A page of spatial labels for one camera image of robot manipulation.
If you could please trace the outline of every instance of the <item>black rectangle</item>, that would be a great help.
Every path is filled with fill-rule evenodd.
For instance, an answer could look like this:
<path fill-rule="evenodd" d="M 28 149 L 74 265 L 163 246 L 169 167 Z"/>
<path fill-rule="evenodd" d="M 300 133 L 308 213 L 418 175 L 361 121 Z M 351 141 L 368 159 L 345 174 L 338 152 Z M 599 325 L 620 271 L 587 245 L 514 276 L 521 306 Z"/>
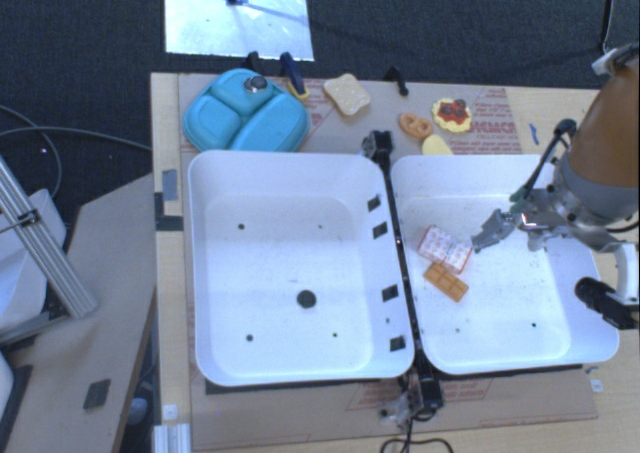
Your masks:
<path fill-rule="evenodd" d="M 386 302 L 392 298 L 396 298 L 400 293 L 398 292 L 398 285 L 394 284 L 382 290 L 382 301 Z"/>
<path fill-rule="evenodd" d="M 402 350 L 407 347 L 407 343 L 404 340 L 404 336 L 394 337 L 389 344 L 389 350 L 395 352 L 396 350 Z"/>
<path fill-rule="evenodd" d="M 182 231 L 183 220 L 179 216 L 170 216 L 164 214 L 164 196 L 162 192 L 154 194 L 155 215 L 156 215 L 156 231 Z"/>
<path fill-rule="evenodd" d="M 102 405 L 107 401 L 110 385 L 111 380 L 108 378 L 91 384 L 87 391 L 87 396 L 84 399 L 84 405 L 82 408 L 88 410 L 95 407 L 102 407 Z"/>
<path fill-rule="evenodd" d="M 373 199 L 367 201 L 367 208 L 369 208 L 369 212 L 371 212 L 374 209 L 376 209 L 378 206 L 380 206 L 380 204 L 382 204 L 380 202 L 380 196 L 376 195 Z"/>
<path fill-rule="evenodd" d="M 380 225 L 373 228 L 373 239 L 376 240 L 383 234 L 387 234 L 387 232 L 389 232 L 389 227 L 386 222 L 382 222 Z"/>

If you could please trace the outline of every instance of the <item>black knob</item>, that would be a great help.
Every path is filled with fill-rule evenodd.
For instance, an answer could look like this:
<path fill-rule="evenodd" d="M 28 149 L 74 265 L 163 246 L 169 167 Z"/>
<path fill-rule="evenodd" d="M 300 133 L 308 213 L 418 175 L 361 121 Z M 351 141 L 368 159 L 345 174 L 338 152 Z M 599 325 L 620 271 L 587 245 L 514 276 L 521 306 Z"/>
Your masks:
<path fill-rule="evenodd" d="M 253 76 L 251 78 L 247 78 L 244 82 L 244 88 L 249 92 L 262 92 L 267 88 L 267 80 L 264 76 Z"/>

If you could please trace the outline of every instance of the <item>toy pretzel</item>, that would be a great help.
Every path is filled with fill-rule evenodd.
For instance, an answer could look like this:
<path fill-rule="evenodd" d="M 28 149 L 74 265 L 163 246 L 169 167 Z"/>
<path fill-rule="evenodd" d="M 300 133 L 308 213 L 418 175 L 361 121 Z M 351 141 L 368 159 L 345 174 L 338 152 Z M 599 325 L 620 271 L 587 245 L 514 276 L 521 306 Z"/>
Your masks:
<path fill-rule="evenodd" d="M 414 138 L 424 140 L 433 133 L 433 124 L 427 119 L 416 117 L 412 113 L 403 113 L 398 121 L 402 131 Z"/>

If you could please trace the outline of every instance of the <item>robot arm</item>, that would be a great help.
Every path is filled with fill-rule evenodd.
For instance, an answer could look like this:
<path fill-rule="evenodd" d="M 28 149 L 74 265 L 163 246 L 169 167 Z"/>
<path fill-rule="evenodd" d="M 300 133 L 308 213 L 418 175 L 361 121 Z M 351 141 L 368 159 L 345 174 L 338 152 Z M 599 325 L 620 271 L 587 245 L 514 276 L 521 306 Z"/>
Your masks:
<path fill-rule="evenodd" d="M 542 248 L 548 238 L 562 236 L 575 238 L 596 252 L 614 254 L 617 291 L 582 279 L 576 294 L 617 328 L 638 328 L 636 244 L 616 239 L 611 233 L 622 230 L 610 228 L 638 211 L 638 43 L 609 52 L 594 63 L 594 69 L 610 72 L 612 77 L 580 128 L 566 119 L 558 124 L 538 167 L 511 196 L 511 209 L 495 210 L 472 243 L 480 252 L 518 228 L 527 233 L 530 250 Z M 568 148 L 555 164 L 553 183 L 534 189 L 559 142 Z"/>

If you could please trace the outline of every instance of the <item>toy bread slice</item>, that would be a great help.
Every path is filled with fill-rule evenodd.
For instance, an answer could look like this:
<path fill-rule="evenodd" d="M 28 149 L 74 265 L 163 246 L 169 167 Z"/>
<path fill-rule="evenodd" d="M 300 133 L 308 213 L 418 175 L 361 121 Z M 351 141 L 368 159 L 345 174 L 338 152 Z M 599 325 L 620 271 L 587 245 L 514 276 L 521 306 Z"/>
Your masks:
<path fill-rule="evenodd" d="M 327 80 L 323 89 L 344 115 L 354 115 L 371 102 L 371 96 L 353 74 L 347 73 L 339 78 Z"/>
<path fill-rule="evenodd" d="M 422 143 L 422 154 L 453 154 L 449 146 L 438 135 L 430 135 Z"/>

